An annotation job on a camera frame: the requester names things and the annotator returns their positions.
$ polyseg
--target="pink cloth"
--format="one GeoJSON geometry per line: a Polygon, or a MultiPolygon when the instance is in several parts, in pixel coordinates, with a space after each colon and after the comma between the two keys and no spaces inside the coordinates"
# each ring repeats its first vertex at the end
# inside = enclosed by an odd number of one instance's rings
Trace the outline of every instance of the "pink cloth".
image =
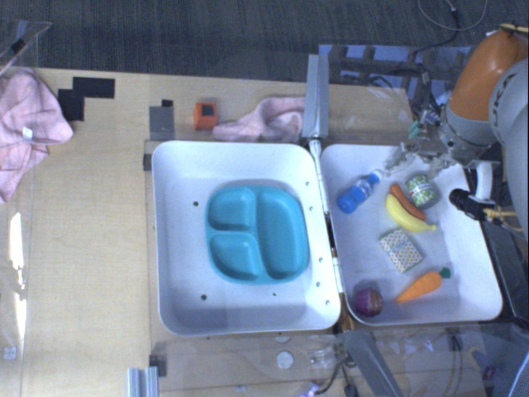
{"type": "Polygon", "coordinates": [[[217,125],[212,134],[220,141],[296,141],[304,108],[304,97],[266,98],[238,121],[217,125]]]}
{"type": "Polygon", "coordinates": [[[47,145],[63,143],[73,134],[59,102],[32,70],[0,78],[0,203],[48,156],[47,145]]]}

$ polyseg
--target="plastic bottle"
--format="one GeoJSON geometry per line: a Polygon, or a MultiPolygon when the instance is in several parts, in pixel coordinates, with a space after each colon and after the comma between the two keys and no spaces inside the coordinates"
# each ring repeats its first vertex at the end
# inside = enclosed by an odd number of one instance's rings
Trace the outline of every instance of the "plastic bottle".
{"type": "Polygon", "coordinates": [[[343,213],[353,213],[372,193],[375,184],[380,182],[382,172],[374,170],[369,175],[358,179],[338,199],[336,204],[343,213]]]}

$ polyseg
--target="orange carrot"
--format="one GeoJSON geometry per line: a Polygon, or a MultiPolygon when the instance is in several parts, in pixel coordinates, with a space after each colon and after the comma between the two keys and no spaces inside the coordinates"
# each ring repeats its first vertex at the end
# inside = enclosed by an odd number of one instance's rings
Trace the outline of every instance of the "orange carrot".
{"type": "Polygon", "coordinates": [[[402,204],[402,206],[404,206],[406,212],[413,215],[415,218],[421,219],[422,221],[426,220],[427,216],[406,198],[398,184],[392,184],[391,187],[389,187],[389,192],[402,204]]]}
{"type": "Polygon", "coordinates": [[[431,270],[414,280],[396,299],[397,303],[416,299],[421,295],[431,293],[439,287],[443,278],[450,278],[450,269],[443,268],[439,272],[431,270]]]}

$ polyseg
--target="yellow banana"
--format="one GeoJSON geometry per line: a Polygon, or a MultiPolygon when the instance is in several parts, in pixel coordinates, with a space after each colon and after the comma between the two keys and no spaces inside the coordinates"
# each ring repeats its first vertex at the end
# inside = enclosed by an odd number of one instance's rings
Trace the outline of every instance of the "yellow banana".
{"type": "Polygon", "coordinates": [[[386,209],[388,210],[389,216],[409,232],[436,230],[435,225],[430,225],[408,213],[404,206],[392,194],[388,194],[388,197],[386,197],[386,209]]]}

